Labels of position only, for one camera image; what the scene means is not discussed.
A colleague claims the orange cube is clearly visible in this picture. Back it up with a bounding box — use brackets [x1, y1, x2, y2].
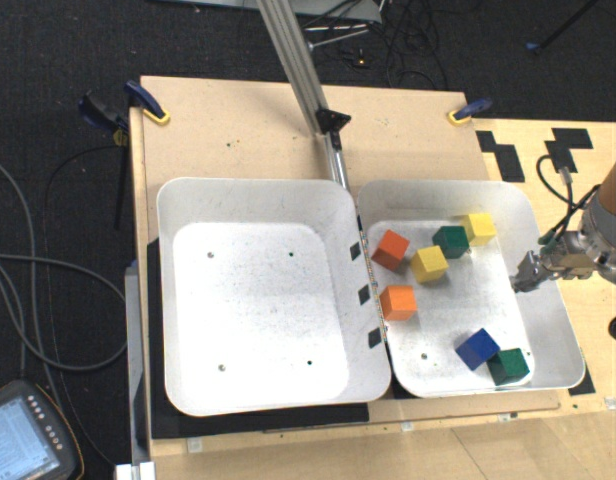
[379, 284, 419, 322]
[371, 229, 411, 272]

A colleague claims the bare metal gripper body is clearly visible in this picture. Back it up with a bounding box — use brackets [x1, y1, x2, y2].
[537, 229, 616, 284]

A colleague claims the pale wood board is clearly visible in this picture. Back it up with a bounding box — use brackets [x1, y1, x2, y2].
[139, 75, 562, 442]

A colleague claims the green cube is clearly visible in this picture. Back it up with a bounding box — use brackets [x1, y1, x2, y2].
[431, 225, 471, 260]
[486, 347, 531, 387]

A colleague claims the yellow cube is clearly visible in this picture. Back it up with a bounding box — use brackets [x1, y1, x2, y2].
[460, 212, 498, 247]
[410, 245, 450, 285]

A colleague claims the blue cube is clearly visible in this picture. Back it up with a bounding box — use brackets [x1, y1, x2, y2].
[455, 327, 502, 371]

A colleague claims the white plastic tray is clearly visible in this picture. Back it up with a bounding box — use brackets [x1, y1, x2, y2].
[156, 176, 392, 418]
[356, 179, 587, 399]

